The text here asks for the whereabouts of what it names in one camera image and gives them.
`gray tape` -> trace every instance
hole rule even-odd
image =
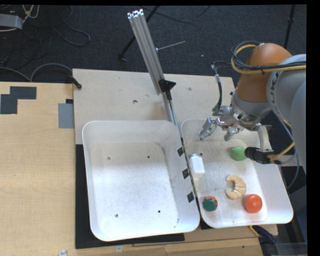
[[[70,103],[58,103],[59,128],[73,129],[74,122],[74,105]]]

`black tripod leg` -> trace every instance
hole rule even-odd
[[[286,30],[286,36],[285,36],[285,41],[284,41],[284,46],[283,46],[285,49],[287,49],[291,25],[292,25],[292,23],[294,22],[295,9],[296,9],[296,5],[293,4],[293,5],[291,6],[290,17],[289,17],[289,20],[288,20],[288,28],[287,28],[287,30]]]
[[[149,16],[145,19],[146,22],[148,22],[148,21],[151,19],[151,17],[155,14],[155,12],[157,11],[157,9],[158,9],[159,7],[160,7],[160,5],[156,5],[156,6],[153,8],[153,10],[150,12]],[[120,60],[122,60],[122,61],[124,61],[124,62],[127,61],[127,60],[125,59],[125,53],[126,53],[126,51],[129,49],[129,47],[132,45],[132,43],[133,43],[135,40],[136,40],[136,37],[133,36],[133,37],[131,38],[131,40],[129,41],[129,43],[124,47],[124,49],[122,50],[122,52],[120,52],[120,54],[119,54],[119,56],[118,56]]]

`wooden surface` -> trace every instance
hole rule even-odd
[[[75,249],[75,129],[59,128],[58,119],[58,104],[72,99],[74,88],[0,82],[0,94],[10,86],[37,92],[36,99],[18,99],[17,114],[0,114],[0,256],[263,255],[246,226],[197,229],[171,245]],[[278,232],[276,225],[265,228]]]

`empty white tray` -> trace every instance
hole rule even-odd
[[[213,228],[249,226],[262,224],[284,224],[291,221],[293,209],[283,183],[279,168],[275,164],[261,164],[250,159],[242,161],[231,157],[233,147],[260,146],[256,131],[243,130],[225,141],[226,131],[217,127],[214,133],[200,140],[199,132],[205,119],[189,119],[182,123],[181,132],[188,157],[201,155],[205,174],[193,179],[203,220]],[[239,199],[229,199],[226,190],[233,190],[228,175],[238,175],[246,183],[246,194]],[[244,208],[246,195],[258,194],[263,206],[258,213],[249,213]],[[215,211],[206,211],[202,200],[215,196],[218,206]]]
[[[82,130],[90,227],[102,241],[185,233],[200,222],[179,130],[166,120]]]

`white bottle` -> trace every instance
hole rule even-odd
[[[205,174],[204,162],[200,156],[197,154],[192,154],[189,158],[189,164],[191,168],[192,177],[194,179],[200,178],[203,174]]]

